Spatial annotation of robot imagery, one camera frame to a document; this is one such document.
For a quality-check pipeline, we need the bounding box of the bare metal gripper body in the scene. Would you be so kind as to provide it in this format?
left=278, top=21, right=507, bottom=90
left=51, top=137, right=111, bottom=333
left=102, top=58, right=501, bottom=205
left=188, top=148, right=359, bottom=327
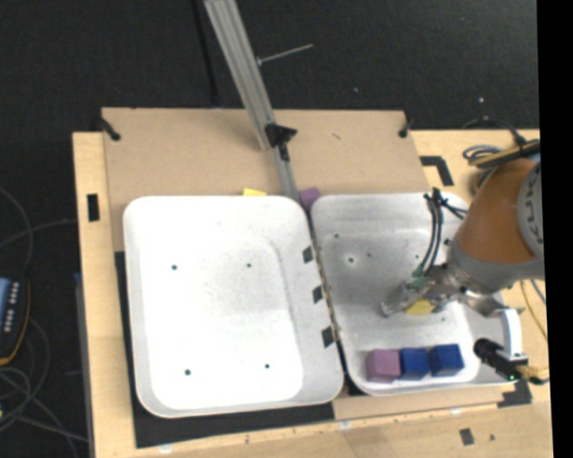
left=407, top=261, right=504, bottom=320

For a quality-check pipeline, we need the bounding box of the white plastic tray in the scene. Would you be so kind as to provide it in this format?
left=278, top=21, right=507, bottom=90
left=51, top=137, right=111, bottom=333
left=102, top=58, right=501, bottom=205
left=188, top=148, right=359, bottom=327
left=308, top=187, right=527, bottom=400
left=121, top=189, right=347, bottom=420

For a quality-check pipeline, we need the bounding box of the brown cardboard board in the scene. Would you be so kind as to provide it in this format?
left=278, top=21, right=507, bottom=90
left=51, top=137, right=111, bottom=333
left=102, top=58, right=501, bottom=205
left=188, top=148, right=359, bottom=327
left=100, top=93, right=520, bottom=429

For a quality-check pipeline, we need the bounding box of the blue cube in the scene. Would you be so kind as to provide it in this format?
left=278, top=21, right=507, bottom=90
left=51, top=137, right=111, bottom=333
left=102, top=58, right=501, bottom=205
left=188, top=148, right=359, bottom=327
left=427, top=342, right=465, bottom=378
left=399, top=346, right=431, bottom=380

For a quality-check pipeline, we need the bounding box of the black cylinder on white bracket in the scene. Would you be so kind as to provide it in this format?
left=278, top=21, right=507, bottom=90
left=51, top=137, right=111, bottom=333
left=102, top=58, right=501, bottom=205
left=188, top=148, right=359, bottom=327
left=472, top=307, right=532, bottom=385

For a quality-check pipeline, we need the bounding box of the purple cube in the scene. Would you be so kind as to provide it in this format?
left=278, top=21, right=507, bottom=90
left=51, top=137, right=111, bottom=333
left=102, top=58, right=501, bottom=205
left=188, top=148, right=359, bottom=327
left=364, top=347, right=402, bottom=385
left=297, top=187, right=324, bottom=214

